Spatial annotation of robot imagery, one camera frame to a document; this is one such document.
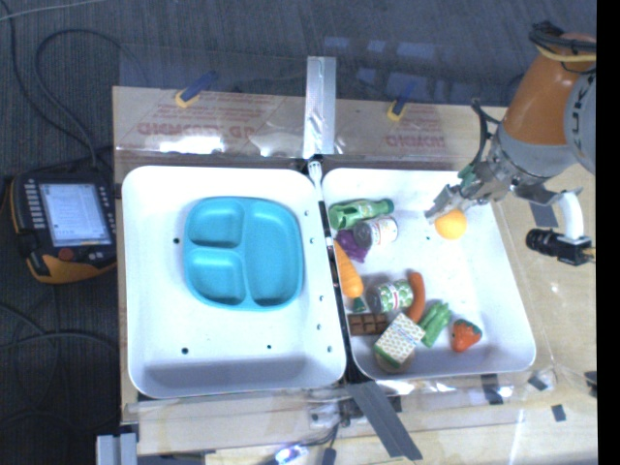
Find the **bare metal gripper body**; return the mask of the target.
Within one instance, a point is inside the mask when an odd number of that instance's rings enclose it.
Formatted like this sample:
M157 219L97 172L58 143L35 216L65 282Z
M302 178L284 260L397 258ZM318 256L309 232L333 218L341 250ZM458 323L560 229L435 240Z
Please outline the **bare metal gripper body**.
M464 204L500 201L512 190L515 175L515 166L508 161L471 163L458 173L458 195Z

